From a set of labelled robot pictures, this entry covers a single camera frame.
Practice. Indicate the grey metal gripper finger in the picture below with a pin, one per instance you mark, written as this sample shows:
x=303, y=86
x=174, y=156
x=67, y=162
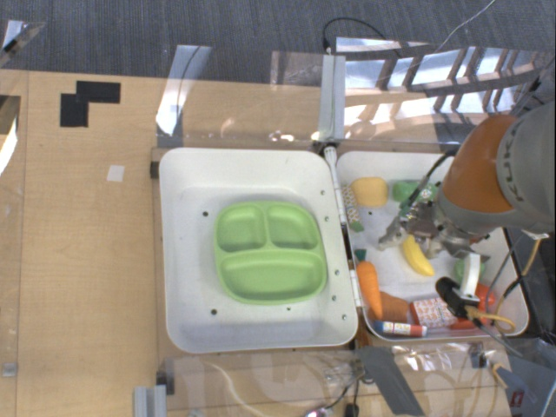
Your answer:
x=393, y=236
x=433, y=248

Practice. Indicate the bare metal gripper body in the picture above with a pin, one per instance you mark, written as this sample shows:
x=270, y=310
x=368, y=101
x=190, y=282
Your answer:
x=428, y=224

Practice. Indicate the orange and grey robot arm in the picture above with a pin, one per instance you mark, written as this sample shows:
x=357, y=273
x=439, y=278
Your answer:
x=478, y=180

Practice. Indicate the yellow banana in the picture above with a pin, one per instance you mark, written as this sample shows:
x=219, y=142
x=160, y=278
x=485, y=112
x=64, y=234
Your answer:
x=418, y=259

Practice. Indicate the green and white packet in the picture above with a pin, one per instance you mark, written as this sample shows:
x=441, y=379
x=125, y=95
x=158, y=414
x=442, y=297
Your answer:
x=428, y=193

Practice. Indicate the green round toy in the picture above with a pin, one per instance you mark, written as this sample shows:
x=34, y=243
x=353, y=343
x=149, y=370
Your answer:
x=459, y=271

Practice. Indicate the white plastic tray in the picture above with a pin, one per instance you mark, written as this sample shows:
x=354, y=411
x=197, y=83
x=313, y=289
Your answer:
x=191, y=276
x=393, y=272

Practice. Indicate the green toy pepper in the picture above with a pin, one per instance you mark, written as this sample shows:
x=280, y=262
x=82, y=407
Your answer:
x=404, y=190

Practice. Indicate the orange carrot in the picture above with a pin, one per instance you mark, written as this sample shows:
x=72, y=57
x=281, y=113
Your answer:
x=370, y=287

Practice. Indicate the white packet with orange print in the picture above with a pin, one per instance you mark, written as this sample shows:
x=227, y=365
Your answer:
x=432, y=313

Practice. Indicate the brown toy sausage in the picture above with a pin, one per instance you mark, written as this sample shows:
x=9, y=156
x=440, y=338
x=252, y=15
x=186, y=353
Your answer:
x=394, y=307

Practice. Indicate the red-orange toy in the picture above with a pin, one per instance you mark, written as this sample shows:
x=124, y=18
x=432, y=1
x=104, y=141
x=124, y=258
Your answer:
x=485, y=298

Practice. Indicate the thin black and white rod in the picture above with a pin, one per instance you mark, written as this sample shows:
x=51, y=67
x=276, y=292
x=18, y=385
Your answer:
x=338, y=189

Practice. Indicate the white tube with red cap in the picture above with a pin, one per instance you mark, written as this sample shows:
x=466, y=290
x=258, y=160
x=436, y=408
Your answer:
x=399, y=328

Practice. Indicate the green divided plate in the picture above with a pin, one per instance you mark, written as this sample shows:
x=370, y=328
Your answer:
x=269, y=272

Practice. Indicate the black cylinder on white bracket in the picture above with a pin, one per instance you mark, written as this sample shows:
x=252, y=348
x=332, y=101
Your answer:
x=452, y=295

